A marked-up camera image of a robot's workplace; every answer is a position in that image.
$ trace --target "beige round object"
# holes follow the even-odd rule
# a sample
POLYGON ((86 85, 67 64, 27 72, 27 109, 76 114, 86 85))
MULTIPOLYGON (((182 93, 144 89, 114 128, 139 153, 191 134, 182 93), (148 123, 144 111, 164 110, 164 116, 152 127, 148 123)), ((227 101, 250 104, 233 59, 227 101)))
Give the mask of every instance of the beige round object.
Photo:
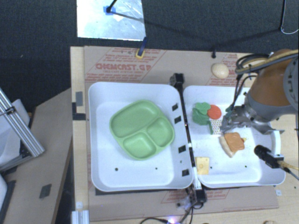
POLYGON ((229 75, 229 69, 225 64, 215 63, 212 65, 212 73, 220 79, 225 79, 229 75))
POLYGON ((263 224, 277 224, 275 221, 265 221, 263 224))

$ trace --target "green plate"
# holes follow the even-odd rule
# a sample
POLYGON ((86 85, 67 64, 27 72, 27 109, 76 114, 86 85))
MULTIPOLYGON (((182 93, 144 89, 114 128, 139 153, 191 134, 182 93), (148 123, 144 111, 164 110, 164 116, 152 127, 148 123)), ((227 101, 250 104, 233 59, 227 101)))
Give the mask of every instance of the green plate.
POLYGON ((158 106, 139 100, 122 108, 110 119, 110 131, 119 145, 137 160, 161 152, 174 140, 174 129, 158 106))

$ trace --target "cardboard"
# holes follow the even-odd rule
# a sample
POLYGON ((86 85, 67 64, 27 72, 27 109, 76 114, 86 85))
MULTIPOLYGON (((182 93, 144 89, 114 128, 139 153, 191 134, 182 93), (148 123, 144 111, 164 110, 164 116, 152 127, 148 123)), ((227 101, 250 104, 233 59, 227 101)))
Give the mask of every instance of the cardboard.
MULTIPOLYGON (((209 52, 147 49, 144 58, 139 60, 135 58, 135 53, 136 49, 132 48, 84 47, 85 90, 82 92, 85 94, 86 117, 89 116, 88 89, 94 82, 167 84, 173 73, 184 73, 184 87, 189 85, 234 86, 235 62, 245 55, 217 53, 217 57, 213 59, 209 52), (212 75, 211 66, 214 63, 224 63, 229 67, 228 78, 218 79, 212 75)), ((184 210, 178 207, 177 203, 183 202, 186 198, 185 190, 148 190, 131 193, 97 191, 90 178, 88 118, 86 119, 86 143, 90 221, 184 214, 184 210)), ((276 193, 272 186, 211 189, 207 190, 206 194, 208 201, 195 213, 278 208, 276 193)))

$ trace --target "black fabric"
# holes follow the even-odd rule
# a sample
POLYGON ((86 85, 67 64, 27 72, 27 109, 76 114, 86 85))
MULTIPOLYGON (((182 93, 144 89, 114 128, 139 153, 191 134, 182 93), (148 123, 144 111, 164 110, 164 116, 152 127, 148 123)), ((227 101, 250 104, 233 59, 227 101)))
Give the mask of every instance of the black fabric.
MULTIPOLYGON (((142 0, 147 48, 270 53, 297 49, 279 30, 283 0, 142 0)), ((298 28, 287 0, 285 31, 298 28)), ((70 46, 138 47, 77 38, 76 0, 0 0, 0 87, 27 110, 70 87, 70 46)))

